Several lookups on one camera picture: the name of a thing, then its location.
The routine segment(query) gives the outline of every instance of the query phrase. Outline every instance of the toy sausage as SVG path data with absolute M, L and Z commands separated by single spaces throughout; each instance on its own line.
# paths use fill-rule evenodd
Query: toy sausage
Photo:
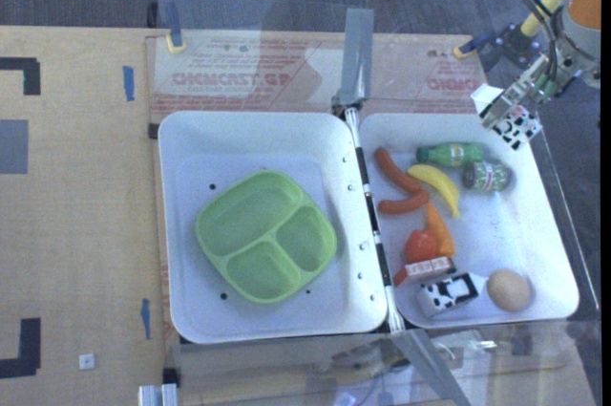
M 384 174 L 394 183 L 408 192 L 416 192 L 422 188 L 420 181 L 408 175 L 394 164 L 389 152 L 384 148 L 378 148 L 373 155 Z
M 405 214 L 422 207 L 429 201 L 429 192 L 425 189 L 417 190 L 415 194 L 402 201 L 384 199 L 378 204 L 378 211 L 382 214 Z

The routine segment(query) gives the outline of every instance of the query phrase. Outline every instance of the orange carrot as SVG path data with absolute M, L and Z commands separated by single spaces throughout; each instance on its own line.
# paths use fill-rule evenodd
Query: orange carrot
M 439 256 L 453 256 L 456 253 L 456 247 L 454 246 L 452 234 L 450 234 L 450 230 L 443 221 L 443 218 L 430 201 L 425 204 L 425 210 L 427 213 L 427 229 L 431 231 L 432 235 L 439 242 Z

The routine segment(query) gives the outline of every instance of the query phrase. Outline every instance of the green bottle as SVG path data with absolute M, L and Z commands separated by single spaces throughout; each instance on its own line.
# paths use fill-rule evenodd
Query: green bottle
M 482 161 L 484 149 L 477 143 L 448 142 L 416 150 L 419 163 L 433 161 L 441 166 L 462 166 L 469 161 Z

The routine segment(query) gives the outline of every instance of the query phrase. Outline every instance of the red tomato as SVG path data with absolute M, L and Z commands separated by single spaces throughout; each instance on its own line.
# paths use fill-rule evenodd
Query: red tomato
M 408 264 L 437 257 L 439 243 L 428 229 L 415 229 L 405 243 L 405 259 Z

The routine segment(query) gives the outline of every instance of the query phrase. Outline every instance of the green plate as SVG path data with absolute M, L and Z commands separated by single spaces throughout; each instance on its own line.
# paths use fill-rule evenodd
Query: green plate
M 246 299 L 275 303 L 310 282 L 337 248 L 333 226 L 290 177 L 261 170 L 231 185 L 196 219 L 201 249 Z

